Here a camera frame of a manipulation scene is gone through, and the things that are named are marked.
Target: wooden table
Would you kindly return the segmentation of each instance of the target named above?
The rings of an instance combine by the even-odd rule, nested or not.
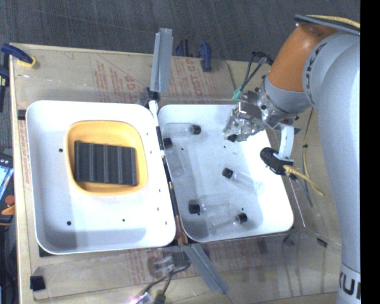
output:
[[[138,257],[143,253],[147,256],[154,253],[146,251],[128,251],[127,253],[125,251],[124,253],[40,256],[34,232],[32,185],[28,163],[29,151],[23,116],[28,106],[40,99],[135,102],[138,94],[149,85],[152,55],[29,44],[14,45],[37,58],[37,64],[34,68],[21,66],[14,58],[10,58],[9,64],[20,303],[125,303],[132,295],[140,293],[144,286],[147,285],[146,278],[143,276],[141,278],[142,273],[138,271],[135,273],[136,275],[122,274],[119,276],[120,278],[130,279],[130,281],[126,280],[125,286],[118,287],[118,285],[124,285],[124,281],[121,283],[119,281],[107,281],[110,276],[107,272],[112,269],[111,266],[115,262],[127,261],[127,265],[131,267],[141,263],[141,259],[138,259]],[[172,99],[170,97],[165,98],[165,102],[171,103],[173,100],[179,100],[177,103],[181,103],[184,100],[180,99],[183,95],[187,96],[186,102],[188,103],[209,103],[217,98],[229,101],[233,89],[238,87],[244,80],[246,66],[247,63],[245,62],[213,60],[213,72],[203,73],[200,70],[200,59],[173,57],[170,76],[172,85],[172,88],[170,88],[172,95],[170,97]],[[268,71],[268,65],[261,67],[248,84],[249,89],[258,87],[262,81],[262,75]],[[301,116],[302,125],[307,122],[307,118],[308,114]],[[278,144],[278,136],[275,133],[268,132],[268,135],[272,144]],[[295,145],[302,145],[302,143],[303,136],[297,137]],[[301,151],[297,149],[296,158],[300,154]],[[316,157],[313,161],[317,161],[319,164],[315,167],[323,168],[323,166],[321,167],[321,161],[323,161],[321,156]],[[318,173],[312,174],[312,176],[326,178],[326,173],[324,169],[321,169]],[[304,198],[304,195],[298,191],[295,192],[288,180],[285,179],[284,181],[291,199]],[[324,189],[328,194],[331,194],[327,185],[325,185]],[[334,229],[336,215],[332,205],[332,203],[329,205],[329,213],[332,219],[328,224]],[[292,207],[295,213],[301,211],[297,203],[292,203]],[[301,225],[300,219],[296,221],[296,225]],[[226,243],[226,246],[233,246],[233,243]],[[254,254],[250,256],[243,254],[242,260],[249,260],[249,262],[238,263],[236,269],[233,269],[231,276],[229,276],[230,279],[234,280],[235,284],[239,282],[239,278],[242,278],[241,276],[248,269],[262,264],[260,257]],[[97,264],[101,262],[96,273],[108,276],[104,278],[104,285],[99,284],[96,278],[93,278],[93,284],[88,282],[90,278],[87,278],[87,276],[83,278],[82,274],[84,272],[87,274],[92,273],[87,270],[87,262],[90,261]],[[50,272],[54,276],[65,274],[65,278],[60,279],[64,283],[59,284],[59,278],[57,278],[56,281],[52,281],[50,287],[47,285],[46,289],[33,292],[30,289],[30,277],[38,276],[44,271],[47,274]],[[132,275],[137,277],[134,282],[132,282]],[[81,280],[85,280],[85,286],[81,285]],[[76,287],[82,289],[86,287],[91,291],[83,293],[79,291],[79,294],[73,294],[73,289]],[[243,293],[242,296],[249,298],[249,303],[253,303],[254,287],[252,286],[251,289],[239,289],[238,292]],[[189,272],[183,278],[173,280],[171,286],[169,286],[169,298],[182,300],[180,303],[234,303],[233,296],[232,301],[230,301],[226,295],[210,292],[202,278],[195,271]],[[239,297],[240,303],[246,300],[245,298],[242,299],[242,296]],[[268,299],[281,297],[285,296],[273,294]]]

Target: metal bracket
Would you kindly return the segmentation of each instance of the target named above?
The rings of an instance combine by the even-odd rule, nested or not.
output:
[[[189,257],[191,263],[197,268],[198,273],[204,282],[210,288],[211,292],[220,291],[223,295],[227,294],[229,287],[221,277],[217,268],[207,257],[200,244],[191,244],[183,246],[183,251]]]
[[[290,125],[281,124],[281,140],[279,153],[274,155],[280,160],[293,161],[291,151],[293,150],[295,128]]]
[[[172,29],[160,28],[159,33],[156,34],[155,48],[153,50],[151,91],[168,91],[172,50]]]

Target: clear plastic vial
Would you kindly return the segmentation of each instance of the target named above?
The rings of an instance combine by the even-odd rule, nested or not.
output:
[[[208,218],[208,232],[218,234],[221,232],[228,232],[229,229],[235,229],[238,225],[245,223],[248,216],[245,213],[239,213],[232,216],[212,215]]]
[[[161,133],[163,137],[198,135],[201,133],[201,127],[191,123],[166,123]]]
[[[190,214],[205,213],[211,215],[222,213],[223,215],[228,215],[229,201],[223,198],[221,194],[210,194],[191,199],[189,201],[189,212]]]
[[[228,168],[224,168],[222,175],[225,178],[228,178],[231,182],[247,189],[251,193],[255,193],[257,191],[257,183],[249,175],[238,171],[235,172]]]
[[[177,148],[173,145],[172,140],[169,137],[163,139],[163,145],[165,146],[165,156],[170,175],[172,177],[184,175],[186,171],[184,170],[179,153],[177,152]]]

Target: black clamp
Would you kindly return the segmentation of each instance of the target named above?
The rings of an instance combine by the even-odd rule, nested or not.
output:
[[[184,39],[184,40],[180,41],[180,44],[176,47],[175,52],[176,52],[177,56],[185,56],[188,58],[193,57],[193,54],[191,54],[189,52],[189,40],[188,39]]]
[[[274,156],[278,151],[272,148],[263,148],[260,152],[260,158],[263,162],[277,175],[286,175],[285,165],[293,165],[293,161],[281,160]]]

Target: cable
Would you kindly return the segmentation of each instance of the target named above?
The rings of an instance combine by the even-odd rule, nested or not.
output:
[[[255,56],[260,56],[260,60],[259,60],[259,63],[258,65],[256,66],[256,68],[254,69],[254,71],[251,73],[251,75],[249,75],[249,72],[251,70],[251,66],[252,66],[252,62],[253,62],[253,59],[255,58]],[[260,69],[260,67],[267,62],[267,57],[265,54],[263,54],[262,52],[252,52],[252,57],[251,57],[251,60],[249,61],[248,63],[248,67],[246,69],[246,73],[245,73],[245,78],[243,80],[243,83],[234,91],[234,94],[232,95],[232,100],[238,100],[243,89],[245,88],[245,86],[248,84],[248,82],[253,78],[253,76],[257,73],[257,71]]]
[[[324,196],[325,193],[322,191],[322,189],[320,188],[320,186],[318,186],[311,178],[309,178],[307,175],[305,174],[302,174],[301,172],[297,171],[297,169],[293,168],[292,166],[290,165],[283,165],[283,168],[285,169],[286,173],[287,174],[295,174],[297,175],[298,177],[301,177],[303,179],[305,179],[306,181],[308,181],[312,188],[318,193],[320,194],[321,196]]]
[[[191,266],[191,263],[187,264],[186,266],[184,266],[183,268],[180,268],[180,269],[178,269],[178,270],[172,270],[172,271],[168,272],[166,275],[164,275],[164,276],[163,276],[162,278],[160,278],[159,280],[154,281],[154,282],[152,282],[151,284],[149,284],[149,285],[144,289],[144,291],[142,292],[142,294],[143,294],[143,293],[146,293],[146,292],[149,292],[150,289],[151,289],[153,286],[155,286],[155,285],[159,284],[160,282],[164,281],[166,278],[169,278],[169,280],[166,282],[166,285],[165,285],[164,290],[163,290],[163,293],[166,292],[167,287],[169,286],[169,284],[170,284],[170,280],[172,279],[173,275],[176,275],[176,274],[178,274],[179,272],[182,272],[182,271],[188,269],[190,266]]]
[[[345,23],[347,25],[351,25],[353,27],[360,29],[360,24],[358,22],[351,20],[351,19],[347,19],[347,18],[343,18],[343,17],[336,17],[336,16],[322,16],[322,15],[308,15],[308,16],[326,19],[326,20],[331,20],[333,22]]]
[[[310,174],[308,173],[308,165],[307,165],[307,139],[308,139],[308,129],[310,128],[312,114],[314,112],[314,108],[311,108],[310,116],[308,118],[307,127],[305,128],[304,134],[304,144],[303,144],[303,174],[307,175],[310,178]]]
[[[169,287],[169,284],[170,284],[170,281],[172,280],[172,277],[173,277],[173,274],[170,274],[170,275],[169,275],[169,278],[168,278],[168,280],[167,280],[167,282],[166,282],[166,284],[165,284],[165,287],[164,287],[163,290],[162,290],[162,294],[165,294],[165,293],[166,293],[166,290],[167,290],[167,288]]]
[[[290,174],[289,175],[289,178],[293,181],[295,181],[300,187],[301,189],[303,190],[303,192],[305,193],[305,196],[307,197],[307,200],[308,202],[310,203],[310,206],[313,207],[312,205],[312,201],[311,201],[311,197],[310,197],[310,193],[308,192],[308,189],[306,186],[304,186],[300,180],[298,180],[298,178],[294,175],[294,174]]]

